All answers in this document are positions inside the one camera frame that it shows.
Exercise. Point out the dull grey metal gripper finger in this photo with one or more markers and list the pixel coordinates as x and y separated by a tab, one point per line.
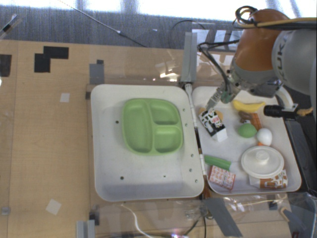
214	100

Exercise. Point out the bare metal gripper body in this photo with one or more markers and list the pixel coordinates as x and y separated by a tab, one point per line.
262	89

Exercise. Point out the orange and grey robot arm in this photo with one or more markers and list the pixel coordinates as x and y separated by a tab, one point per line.
262	51

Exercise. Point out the yellow banana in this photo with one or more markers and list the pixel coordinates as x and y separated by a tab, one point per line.
247	106

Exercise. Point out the black and white cow-print carton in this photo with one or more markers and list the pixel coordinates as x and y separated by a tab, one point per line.
213	124

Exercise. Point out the thin black and white rod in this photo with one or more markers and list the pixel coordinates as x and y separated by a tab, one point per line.
193	113

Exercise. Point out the brown toy food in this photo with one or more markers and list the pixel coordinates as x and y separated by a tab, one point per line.
244	116

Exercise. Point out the orange rectangular packet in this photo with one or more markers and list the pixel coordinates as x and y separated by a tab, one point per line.
256	121

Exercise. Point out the green ball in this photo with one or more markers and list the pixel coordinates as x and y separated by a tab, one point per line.
247	130

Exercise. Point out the white egg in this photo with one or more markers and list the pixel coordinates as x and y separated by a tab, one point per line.
264	136

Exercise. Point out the white plastic tray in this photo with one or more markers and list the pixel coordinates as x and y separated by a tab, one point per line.
230	147
109	157

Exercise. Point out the green and white leek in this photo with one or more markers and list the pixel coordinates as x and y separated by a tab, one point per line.
215	161

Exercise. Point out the white pot with lid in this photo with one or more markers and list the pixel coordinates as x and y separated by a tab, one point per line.
262	161

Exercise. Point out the orange patterned packet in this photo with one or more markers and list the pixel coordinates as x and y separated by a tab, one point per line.
221	178

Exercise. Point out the green divided plate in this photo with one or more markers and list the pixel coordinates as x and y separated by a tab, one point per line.
138	128

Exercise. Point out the orange and white carton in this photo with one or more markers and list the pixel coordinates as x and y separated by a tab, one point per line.
272	182

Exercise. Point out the black cylinder on white bracket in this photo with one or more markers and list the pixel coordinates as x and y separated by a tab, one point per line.
273	110

